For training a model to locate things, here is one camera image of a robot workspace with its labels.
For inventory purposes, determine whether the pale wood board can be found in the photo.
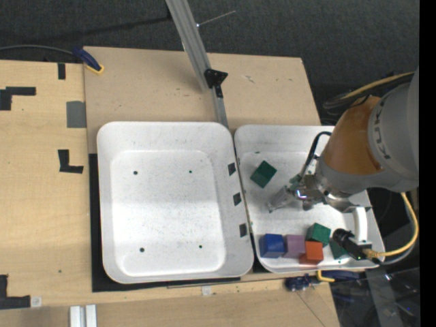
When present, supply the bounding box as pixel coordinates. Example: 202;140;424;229
82;45;337;291

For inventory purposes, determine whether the blue cube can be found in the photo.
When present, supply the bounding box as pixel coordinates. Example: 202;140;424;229
258;233;286;260

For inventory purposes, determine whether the green cube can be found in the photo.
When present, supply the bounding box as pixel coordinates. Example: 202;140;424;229
249;160;278;189
305;222;332;248
328;238;350;261

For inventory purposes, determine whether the black cylinder on white bracket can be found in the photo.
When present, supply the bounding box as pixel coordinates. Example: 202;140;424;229
331;206;373;262

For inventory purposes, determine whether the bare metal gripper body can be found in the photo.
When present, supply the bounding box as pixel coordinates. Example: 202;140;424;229
293;173;355;214

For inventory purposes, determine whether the orange cube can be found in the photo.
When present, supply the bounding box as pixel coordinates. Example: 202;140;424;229
298;240;325;266

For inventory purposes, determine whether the white plastic tray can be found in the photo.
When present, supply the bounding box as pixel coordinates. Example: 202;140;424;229
96;121;255;285
234;124;387;275

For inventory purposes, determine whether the purple cube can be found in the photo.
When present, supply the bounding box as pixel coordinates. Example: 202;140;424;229
282;234;307;260

